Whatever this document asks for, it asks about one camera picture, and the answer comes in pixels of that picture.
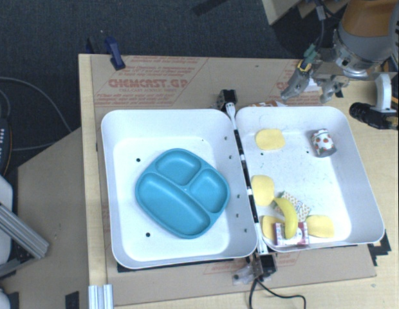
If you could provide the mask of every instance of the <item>yellow sponge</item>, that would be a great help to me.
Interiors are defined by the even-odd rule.
[[[320,238],[334,237],[334,223],[325,215],[309,215],[306,220],[308,234]]]
[[[255,142],[261,150],[274,150],[285,145],[285,138],[280,129],[262,129],[255,134]]]
[[[251,188],[255,204],[268,206],[274,199],[274,181],[266,175],[254,175],[251,179]]]
[[[264,215],[261,220],[264,237],[275,240],[275,223],[284,223],[283,220],[275,218],[274,216]]]

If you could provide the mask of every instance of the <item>blue plate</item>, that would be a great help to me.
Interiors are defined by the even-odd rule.
[[[194,153],[171,149],[136,182],[136,200],[158,224],[181,238],[197,238],[227,206],[230,189],[213,166]]]

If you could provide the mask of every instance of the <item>black clip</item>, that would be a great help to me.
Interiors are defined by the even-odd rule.
[[[217,99],[217,109],[225,112],[225,104],[226,103],[237,103],[237,94],[234,89],[222,89],[219,92],[218,99]]]
[[[111,54],[111,63],[114,68],[118,71],[125,68],[125,63],[121,58],[120,50],[118,49],[118,43],[114,37],[106,37],[105,47],[108,53]]]
[[[387,233],[384,233],[384,236],[380,240],[380,246],[375,246],[374,244],[368,244],[368,250],[371,255],[371,259],[373,260],[373,264],[377,267],[377,256],[379,255],[388,255],[388,252],[391,251],[390,242],[388,241]]]
[[[94,37],[86,39],[85,50],[87,54],[101,54],[101,49]]]

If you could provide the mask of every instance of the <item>banana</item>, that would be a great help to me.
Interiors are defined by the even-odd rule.
[[[285,238],[293,238],[298,228],[298,216],[294,205],[286,198],[274,198],[285,217],[284,233]]]

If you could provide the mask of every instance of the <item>white tray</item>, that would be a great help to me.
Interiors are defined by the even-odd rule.
[[[287,191],[311,207],[311,214],[328,215],[335,237],[310,236],[310,245],[278,247],[290,252],[314,248],[374,243],[384,224],[344,114],[331,107],[243,108],[236,123],[250,177],[264,174],[275,194]],[[286,145],[262,151],[255,134],[278,128]],[[311,134],[327,128],[337,152],[319,158]],[[131,269],[180,263],[241,258],[252,253],[257,233],[248,201],[234,129],[226,114],[215,109],[116,110],[101,125],[107,173],[113,254]],[[213,227],[196,239],[181,239],[157,225],[139,207],[135,183],[147,166],[169,149],[186,149],[216,168],[230,186],[230,199]],[[257,213],[276,214],[257,206]]]
[[[384,224],[345,115],[333,107],[243,108],[236,115],[250,177],[269,176],[275,195],[287,191],[311,208],[310,214],[329,216],[334,238],[309,237],[308,246],[279,247],[278,252],[374,243],[384,235]],[[255,134],[264,128],[282,131],[286,145],[260,150]],[[318,129],[328,129],[337,152],[319,158],[310,141]],[[275,215],[257,206],[259,216]]]
[[[101,125],[106,161],[111,241],[115,259],[131,269],[251,254],[257,236],[241,161],[229,118],[214,109],[117,110]],[[230,199],[210,230],[183,239],[156,224],[140,208],[135,184],[168,149],[186,149],[227,180]]]

